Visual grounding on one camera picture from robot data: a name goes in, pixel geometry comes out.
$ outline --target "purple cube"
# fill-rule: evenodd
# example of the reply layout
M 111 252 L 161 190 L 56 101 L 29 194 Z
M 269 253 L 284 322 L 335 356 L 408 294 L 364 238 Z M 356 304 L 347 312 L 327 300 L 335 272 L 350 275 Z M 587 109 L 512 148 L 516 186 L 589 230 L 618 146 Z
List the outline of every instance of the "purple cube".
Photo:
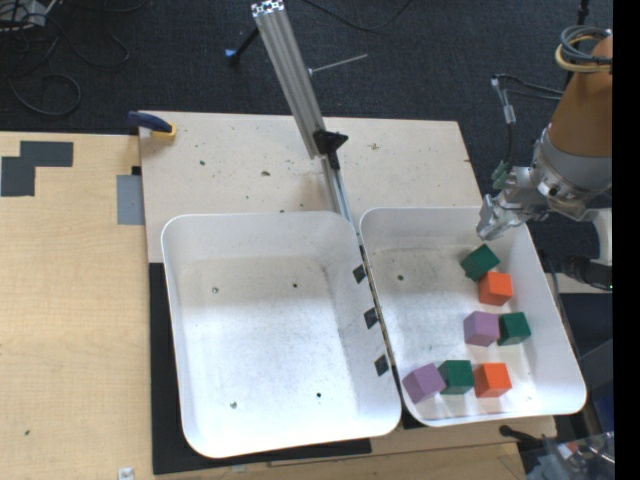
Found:
M 464 341 L 488 347 L 500 338 L 500 317 L 486 311 L 474 311 L 464 319 Z
M 402 379 L 402 384 L 414 404 L 447 387 L 447 383 L 434 363 L 416 368 Z

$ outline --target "blue clamp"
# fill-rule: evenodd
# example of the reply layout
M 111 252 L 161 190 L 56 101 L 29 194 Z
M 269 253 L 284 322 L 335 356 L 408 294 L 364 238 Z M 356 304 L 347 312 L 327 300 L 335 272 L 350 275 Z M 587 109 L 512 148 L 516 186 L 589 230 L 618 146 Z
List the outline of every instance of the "blue clamp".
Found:
M 151 130 L 152 137 L 160 139 L 174 139 L 176 136 L 176 126 L 174 124 L 145 112 L 129 111 L 125 124 L 127 126 L 148 128 Z

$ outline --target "white tray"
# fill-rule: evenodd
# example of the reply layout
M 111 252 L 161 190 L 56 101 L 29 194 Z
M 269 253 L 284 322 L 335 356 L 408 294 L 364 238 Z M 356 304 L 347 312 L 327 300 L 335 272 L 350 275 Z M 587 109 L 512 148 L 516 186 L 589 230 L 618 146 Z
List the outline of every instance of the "white tray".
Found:
M 479 207 L 377 208 L 360 221 L 400 379 L 428 363 L 448 359 L 504 362 L 513 388 L 497 398 L 436 394 L 417 404 L 404 386 L 409 412 L 421 423 L 446 426 L 521 416 L 572 414 L 586 388 L 556 309 L 529 230 L 520 226 L 486 242 L 511 275 L 513 297 L 504 306 L 478 301 L 477 285 L 460 262 L 483 242 L 475 228 Z M 532 335 L 518 345 L 467 345 L 463 320 L 475 310 L 522 311 Z
M 162 232 L 184 434 L 221 458 L 382 435 L 401 401 L 353 226 L 182 215 Z

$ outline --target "metal bracket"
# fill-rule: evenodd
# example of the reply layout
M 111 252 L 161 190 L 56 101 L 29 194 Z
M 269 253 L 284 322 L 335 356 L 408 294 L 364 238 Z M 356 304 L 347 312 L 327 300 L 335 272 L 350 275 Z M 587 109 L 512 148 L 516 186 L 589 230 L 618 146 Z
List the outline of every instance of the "metal bracket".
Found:
M 341 133 L 318 130 L 313 134 L 313 139 L 316 142 L 316 147 L 320 154 L 329 156 L 329 164 L 331 167 L 333 169 L 340 169 L 340 162 L 338 162 L 336 151 L 349 137 Z
M 118 480 L 134 480 L 133 468 L 120 468 L 118 470 Z

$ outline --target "dark carpet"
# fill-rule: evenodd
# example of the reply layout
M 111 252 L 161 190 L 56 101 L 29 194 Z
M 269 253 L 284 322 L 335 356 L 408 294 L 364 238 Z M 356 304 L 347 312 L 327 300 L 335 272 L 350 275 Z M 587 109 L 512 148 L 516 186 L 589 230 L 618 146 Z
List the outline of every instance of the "dark carpet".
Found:
M 127 112 L 141 109 L 290 114 L 259 37 L 236 67 L 225 56 L 254 30 L 250 6 L 261 1 L 64 0 L 44 27 L 5 26 L 0 129 L 128 133 Z M 495 193 L 507 136 L 491 76 L 564 88 L 554 52 L 581 1 L 287 0 L 287 9 L 310 68 L 367 54 L 313 76 L 323 116 L 457 121 L 481 192 Z M 613 0 L 587 3 L 585 24 L 612 29 Z M 529 165 L 556 102 L 512 104 L 515 163 Z M 611 195 L 592 206 L 611 206 Z M 590 224 L 552 214 L 528 226 L 546 271 L 599 254 Z

